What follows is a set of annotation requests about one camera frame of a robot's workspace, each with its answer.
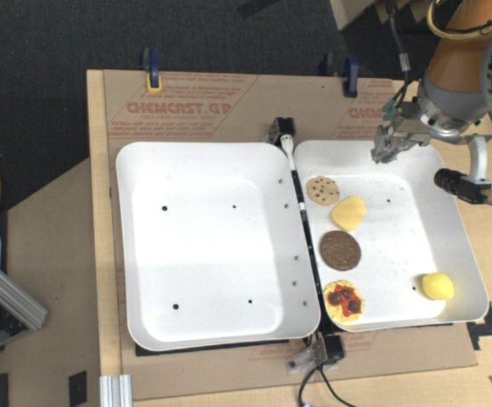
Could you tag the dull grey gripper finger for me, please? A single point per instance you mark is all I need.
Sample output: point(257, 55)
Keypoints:
point(378, 147)
point(394, 150)

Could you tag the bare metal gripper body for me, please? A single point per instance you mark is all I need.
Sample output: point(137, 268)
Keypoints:
point(415, 125)

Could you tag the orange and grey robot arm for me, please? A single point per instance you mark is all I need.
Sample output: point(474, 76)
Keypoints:
point(458, 62)

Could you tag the chocolate chip biscuit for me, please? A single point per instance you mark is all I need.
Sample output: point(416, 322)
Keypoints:
point(322, 191)

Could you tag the yellow cheese slice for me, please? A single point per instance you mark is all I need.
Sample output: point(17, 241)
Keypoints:
point(348, 213)

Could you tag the white plastic tray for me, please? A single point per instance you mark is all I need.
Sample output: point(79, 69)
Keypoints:
point(398, 235)
point(212, 244)

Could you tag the thin black and white rod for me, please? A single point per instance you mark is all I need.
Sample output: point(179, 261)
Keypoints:
point(301, 210)

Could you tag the brown round patty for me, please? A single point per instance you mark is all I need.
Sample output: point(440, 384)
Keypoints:
point(340, 250)

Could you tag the yellow lemon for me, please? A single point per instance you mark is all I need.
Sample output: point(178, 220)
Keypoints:
point(437, 286)

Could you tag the round pizza with red sauce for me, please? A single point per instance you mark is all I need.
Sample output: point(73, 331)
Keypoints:
point(343, 300)

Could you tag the brown cardboard board red print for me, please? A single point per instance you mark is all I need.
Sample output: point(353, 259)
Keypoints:
point(212, 108)

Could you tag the black cylinder on white bracket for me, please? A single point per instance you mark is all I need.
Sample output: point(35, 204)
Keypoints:
point(466, 176)

